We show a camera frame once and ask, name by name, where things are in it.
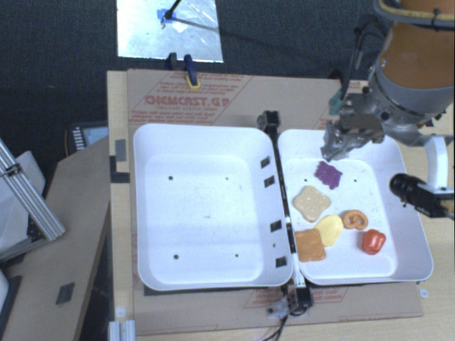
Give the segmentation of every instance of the toy red pepper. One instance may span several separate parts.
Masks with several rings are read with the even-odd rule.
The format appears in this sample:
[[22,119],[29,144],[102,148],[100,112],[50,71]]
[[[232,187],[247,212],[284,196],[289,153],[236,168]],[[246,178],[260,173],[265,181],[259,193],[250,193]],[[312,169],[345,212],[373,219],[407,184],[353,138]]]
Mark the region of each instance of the toy red pepper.
[[362,250],[369,254],[377,254],[385,243],[385,235],[382,232],[371,229],[363,234]]

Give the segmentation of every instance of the white tray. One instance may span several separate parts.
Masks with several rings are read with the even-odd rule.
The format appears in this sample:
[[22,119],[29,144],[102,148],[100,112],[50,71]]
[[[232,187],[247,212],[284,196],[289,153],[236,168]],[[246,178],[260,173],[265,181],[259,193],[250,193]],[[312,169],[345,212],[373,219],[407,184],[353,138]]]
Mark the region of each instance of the white tray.
[[340,185],[331,190],[314,176],[321,161],[323,131],[288,130],[279,137],[284,182],[294,231],[311,229],[317,223],[306,221],[292,200],[307,185],[331,199],[321,214],[342,215],[360,210],[369,221],[364,230],[377,229],[387,240],[376,255],[361,249],[363,232],[343,229],[338,241],[326,248],[323,261],[300,263],[305,277],[320,285],[419,281],[428,278],[433,261],[419,215],[403,207],[389,189],[390,179],[405,173],[398,145],[386,137],[381,144],[369,143],[349,153],[349,158],[329,164],[343,173]]
[[[134,162],[138,269],[148,287],[278,286],[289,280],[289,242],[267,135],[147,124],[134,135]],[[274,183],[266,187],[268,178]],[[277,222],[280,228],[272,231]]]

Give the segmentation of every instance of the tray hole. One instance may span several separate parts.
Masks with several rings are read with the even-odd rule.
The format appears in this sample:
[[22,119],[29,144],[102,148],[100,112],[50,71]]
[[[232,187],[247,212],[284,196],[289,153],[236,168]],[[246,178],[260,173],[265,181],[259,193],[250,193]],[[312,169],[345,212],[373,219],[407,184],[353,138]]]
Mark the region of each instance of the tray hole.
[[275,177],[274,176],[268,177],[267,179],[264,179],[264,187],[265,188],[269,187],[270,185],[272,185],[274,183],[275,183]]
[[261,160],[261,168],[265,168],[270,164],[270,157],[266,157],[265,159]]
[[270,224],[270,232],[277,231],[282,228],[282,221],[278,220]]
[[275,259],[275,268],[279,268],[280,266],[286,266],[286,265],[287,265],[287,261],[286,261],[285,256]]

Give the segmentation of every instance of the dark floor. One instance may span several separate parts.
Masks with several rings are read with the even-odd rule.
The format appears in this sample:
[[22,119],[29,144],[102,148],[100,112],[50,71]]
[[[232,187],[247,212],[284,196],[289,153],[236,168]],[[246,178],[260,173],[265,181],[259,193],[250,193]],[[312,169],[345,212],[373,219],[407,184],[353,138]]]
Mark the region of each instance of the dark floor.
[[[200,71],[293,77],[346,72],[353,29],[362,14],[373,13],[373,0],[216,4],[225,62],[196,63]],[[0,0],[0,11],[0,138],[15,156],[31,150],[48,177],[65,156],[65,130],[107,118],[106,71],[164,67],[159,60],[117,57],[116,0]],[[355,78],[367,77],[380,46],[365,43]],[[92,304],[106,312],[103,276],[106,270]],[[93,317],[88,330],[101,329],[103,320]]]

